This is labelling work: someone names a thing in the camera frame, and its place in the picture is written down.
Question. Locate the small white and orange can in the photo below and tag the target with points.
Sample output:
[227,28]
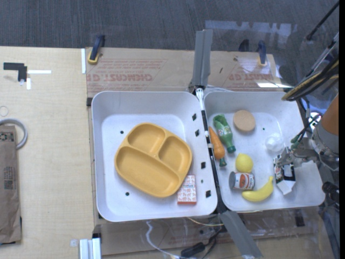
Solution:
[242,181]

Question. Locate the thin black and white rod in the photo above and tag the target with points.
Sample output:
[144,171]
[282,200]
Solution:
[205,117]

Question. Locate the tan round biscuit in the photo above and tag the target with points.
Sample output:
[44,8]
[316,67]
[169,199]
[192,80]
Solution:
[244,121]

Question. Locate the brown cardboard board red print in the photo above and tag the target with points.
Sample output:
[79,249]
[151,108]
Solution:
[140,71]

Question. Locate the orange carrot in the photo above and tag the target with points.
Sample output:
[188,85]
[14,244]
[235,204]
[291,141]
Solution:
[216,146]

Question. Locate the yellow banana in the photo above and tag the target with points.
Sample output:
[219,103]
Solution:
[260,193]

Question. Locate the yellow lemon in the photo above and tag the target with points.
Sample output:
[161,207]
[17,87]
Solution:
[244,163]

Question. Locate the brown paper bag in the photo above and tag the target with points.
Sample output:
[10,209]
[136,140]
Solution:
[9,187]

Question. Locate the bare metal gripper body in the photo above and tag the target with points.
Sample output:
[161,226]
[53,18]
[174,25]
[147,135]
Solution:
[306,150]

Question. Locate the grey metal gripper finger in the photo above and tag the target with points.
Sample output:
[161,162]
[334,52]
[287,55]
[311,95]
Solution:
[282,162]
[289,152]

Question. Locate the orange and white small box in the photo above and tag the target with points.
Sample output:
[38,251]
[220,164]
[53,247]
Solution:
[187,191]

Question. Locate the black cylinder on white bracket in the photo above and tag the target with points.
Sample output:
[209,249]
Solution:
[330,188]

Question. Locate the yellow divided plate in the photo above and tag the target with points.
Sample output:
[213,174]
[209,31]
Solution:
[145,169]

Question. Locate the white plastic tray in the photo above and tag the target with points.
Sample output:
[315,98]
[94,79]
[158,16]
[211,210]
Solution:
[113,193]
[260,144]

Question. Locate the white black and red carton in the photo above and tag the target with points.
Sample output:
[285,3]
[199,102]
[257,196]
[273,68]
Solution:
[285,181]

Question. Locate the green bottle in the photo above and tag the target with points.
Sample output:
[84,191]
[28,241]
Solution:
[225,132]

